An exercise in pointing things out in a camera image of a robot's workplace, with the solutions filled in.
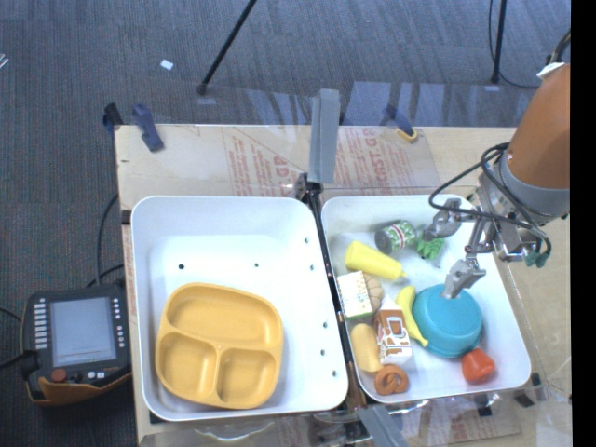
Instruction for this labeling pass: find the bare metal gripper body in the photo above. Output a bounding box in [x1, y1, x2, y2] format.
[474, 170, 544, 263]

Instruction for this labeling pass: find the green broccoli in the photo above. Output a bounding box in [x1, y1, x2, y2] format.
[415, 235, 446, 261]

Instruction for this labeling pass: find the green and white can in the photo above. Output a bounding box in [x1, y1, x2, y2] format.
[373, 220, 417, 255]

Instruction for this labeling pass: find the blue bowl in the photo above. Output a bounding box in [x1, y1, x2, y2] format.
[412, 283, 484, 359]

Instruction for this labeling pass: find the yellow banana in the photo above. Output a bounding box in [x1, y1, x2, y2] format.
[395, 285, 430, 348]

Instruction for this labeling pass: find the white plastic tray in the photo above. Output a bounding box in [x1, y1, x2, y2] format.
[319, 194, 533, 405]
[129, 195, 350, 423]

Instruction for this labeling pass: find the yellow squeeze bottle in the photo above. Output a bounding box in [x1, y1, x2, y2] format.
[344, 240, 408, 281]

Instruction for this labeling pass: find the tan bread roll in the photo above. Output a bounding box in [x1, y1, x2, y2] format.
[362, 273, 386, 314]

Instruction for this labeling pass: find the brown and white carton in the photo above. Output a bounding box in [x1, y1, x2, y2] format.
[372, 308, 413, 367]

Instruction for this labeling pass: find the orange carrot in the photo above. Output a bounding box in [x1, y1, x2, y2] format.
[461, 347, 496, 384]

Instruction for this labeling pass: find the white carton with orange dots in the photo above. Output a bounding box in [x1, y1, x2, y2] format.
[335, 270, 375, 321]

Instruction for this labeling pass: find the pale yellow bread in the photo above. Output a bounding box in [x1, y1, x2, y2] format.
[349, 322, 385, 373]

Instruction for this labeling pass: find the brown pretzel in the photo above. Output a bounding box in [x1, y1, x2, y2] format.
[373, 364, 411, 397]

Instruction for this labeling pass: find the yellow divided plate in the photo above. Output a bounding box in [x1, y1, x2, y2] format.
[154, 281, 285, 411]

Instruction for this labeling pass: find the brown cardboard board red print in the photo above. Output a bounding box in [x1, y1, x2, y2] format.
[114, 123, 572, 447]

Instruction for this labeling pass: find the black block with thin wires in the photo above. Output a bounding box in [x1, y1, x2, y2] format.
[292, 172, 323, 200]

